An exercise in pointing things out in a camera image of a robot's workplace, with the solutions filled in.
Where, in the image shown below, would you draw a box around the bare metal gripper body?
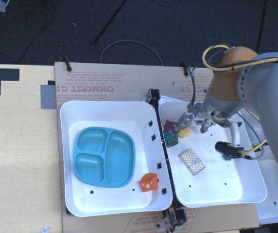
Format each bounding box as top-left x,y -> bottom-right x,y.
192,102 -> 229,127

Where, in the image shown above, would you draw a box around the yellow biscuit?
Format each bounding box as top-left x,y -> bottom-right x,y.
177,127 -> 193,139

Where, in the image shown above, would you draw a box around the purple grapes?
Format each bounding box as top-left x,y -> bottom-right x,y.
163,119 -> 179,133

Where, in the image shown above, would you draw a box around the green broccoli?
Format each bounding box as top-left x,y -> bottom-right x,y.
163,130 -> 179,148

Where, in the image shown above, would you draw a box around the white paper sheet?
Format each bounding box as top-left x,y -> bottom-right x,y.
160,95 -> 187,104

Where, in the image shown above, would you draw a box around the thin black rod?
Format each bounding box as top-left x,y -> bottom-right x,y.
153,98 -> 181,212

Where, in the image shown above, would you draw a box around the white patterned carton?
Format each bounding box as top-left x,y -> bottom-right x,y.
178,148 -> 207,176

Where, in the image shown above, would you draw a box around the white plastic tray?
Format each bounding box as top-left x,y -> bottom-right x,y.
60,100 -> 174,217
158,100 -> 268,209

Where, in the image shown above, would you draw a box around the brown cardboard board red print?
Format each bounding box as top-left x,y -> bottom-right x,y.
54,62 -> 261,233

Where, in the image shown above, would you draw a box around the orange carton with yellow stars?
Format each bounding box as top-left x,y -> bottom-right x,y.
139,172 -> 159,193

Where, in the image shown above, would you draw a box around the blue divided plate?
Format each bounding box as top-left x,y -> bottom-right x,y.
73,126 -> 136,188

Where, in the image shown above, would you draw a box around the black block with thin wires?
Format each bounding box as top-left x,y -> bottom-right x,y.
145,88 -> 161,104
172,207 -> 187,227

